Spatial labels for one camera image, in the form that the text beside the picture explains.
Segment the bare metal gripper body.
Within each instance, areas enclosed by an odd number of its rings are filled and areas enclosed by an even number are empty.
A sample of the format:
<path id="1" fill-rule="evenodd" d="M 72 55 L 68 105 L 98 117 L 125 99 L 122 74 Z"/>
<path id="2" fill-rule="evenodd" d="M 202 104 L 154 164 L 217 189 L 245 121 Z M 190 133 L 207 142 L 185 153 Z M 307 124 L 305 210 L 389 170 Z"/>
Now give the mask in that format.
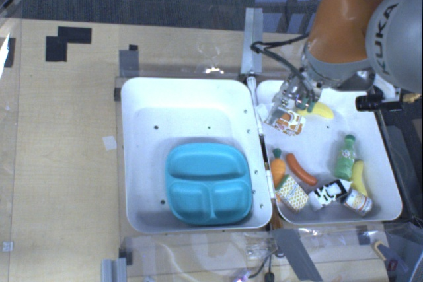
<path id="1" fill-rule="evenodd" d="M 309 79 L 305 72 L 301 76 L 292 73 L 283 81 L 272 102 L 283 109 L 313 109 L 321 92 L 321 85 Z"/>

